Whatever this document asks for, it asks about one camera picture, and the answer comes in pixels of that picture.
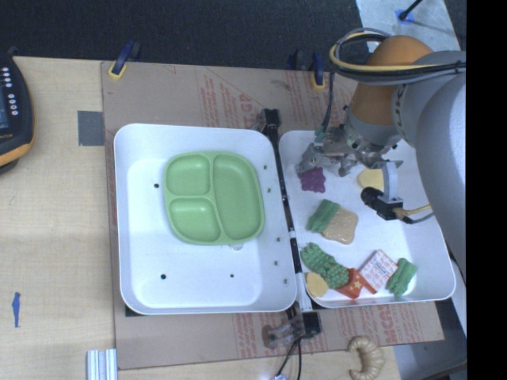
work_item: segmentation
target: cardboard sheet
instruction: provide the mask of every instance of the cardboard sheet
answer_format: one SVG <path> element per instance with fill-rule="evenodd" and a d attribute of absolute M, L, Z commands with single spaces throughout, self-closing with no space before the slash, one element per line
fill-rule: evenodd
<path fill-rule="evenodd" d="M 112 142 L 126 124 L 151 123 L 251 128 L 263 108 L 278 108 L 280 136 L 314 130 L 327 108 L 328 90 L 313 89 L 310 72 L 209 66 L 128 63 L 112 80 L 111 62 L 101 64 L 106 171 L 117 360 L 120 370 L 285 355 L 269 349 L 262 330 L 287 320 L 282 313 L 220 313 L 139 316 L 121 298 Z M 356 83 L 334 78 L 331 125 L 338 125 Z M 379 345 L 444 338 L 433 302 L 319 310 L 322 333 L 303 353 L 345 350 L 351 337 L 365 334 Z"/>

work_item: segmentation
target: divided green plate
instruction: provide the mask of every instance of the divided green plate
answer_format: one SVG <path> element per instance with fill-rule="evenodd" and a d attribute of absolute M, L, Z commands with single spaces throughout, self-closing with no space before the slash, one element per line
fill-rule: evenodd
<path fill-rule="evenodd" d="M 264 226 L 257 174 L 238 154 L 205 151 L 171 158 L 164 198 L 173 232 L 188 243 L 238 244 L 255 238 Z"/>

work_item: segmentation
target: table surface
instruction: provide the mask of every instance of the table surface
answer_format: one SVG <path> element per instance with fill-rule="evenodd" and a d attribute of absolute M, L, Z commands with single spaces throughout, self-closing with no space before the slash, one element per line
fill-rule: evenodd
<path fill-rule="evenodd" d="M 105 151 L 78 144 L 78 112 L 102 111 L 101 61 L 15 61 L 36 110 L 36 141 L 0 175 L 0 378 L 81 380 L 87 351 L 115 348 Z M 394 349 L 382 350 L 378 379 L 400 379 Z M 121 370 L 118 378 L 267 380 L 283 361 Z M 301 378 L 346 380 L 349 369 L 360 360 L 348 351 L 303 354 Z M 284 373 L 297 370 L 294 354 Z"/>

